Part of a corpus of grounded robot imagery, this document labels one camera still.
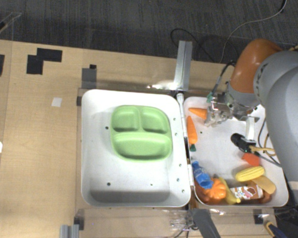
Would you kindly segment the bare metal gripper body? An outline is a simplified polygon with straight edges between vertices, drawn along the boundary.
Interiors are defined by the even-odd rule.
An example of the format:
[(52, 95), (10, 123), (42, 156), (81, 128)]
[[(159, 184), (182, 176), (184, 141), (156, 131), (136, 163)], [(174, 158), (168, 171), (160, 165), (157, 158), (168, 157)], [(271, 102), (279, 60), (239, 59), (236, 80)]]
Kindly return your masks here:
[(234, 100), (231, 96), (225, 92), (221, 94), (214, 94), (210, 98), (210, 107), (208, 108), (209, 120), (229, 120), (233, 117), (237, 117), (237, 111), (235, 111)]

